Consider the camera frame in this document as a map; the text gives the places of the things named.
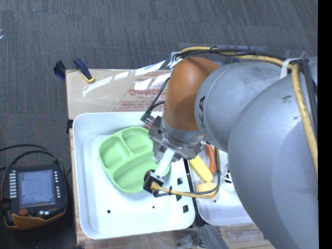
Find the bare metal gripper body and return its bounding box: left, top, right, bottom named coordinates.
left=148, top=115, right=209, bottom=164

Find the yellow corn cob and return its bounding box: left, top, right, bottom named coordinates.
left=188, top=155, right=214, bottom=183

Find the orange carrot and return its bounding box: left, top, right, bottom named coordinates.
left=205, top=144, right=217, bottom=175

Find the pale yellow flat block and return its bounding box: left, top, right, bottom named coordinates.
left=196, top=181, right=218, bottom=193

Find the thin black rod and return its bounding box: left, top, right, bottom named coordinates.
left=182, top=158, right=201, bottom=227

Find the white plastic tray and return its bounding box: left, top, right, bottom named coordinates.
left=187, top=144, right=254, bottom=227
left=72, top=111, right=196, bottom=240

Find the black cylinder on white bracket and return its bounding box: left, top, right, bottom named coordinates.
left=143, top=148, right=175, bottom=193

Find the green divided plate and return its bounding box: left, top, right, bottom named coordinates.
left=98, top=126, right=172, bottom=194

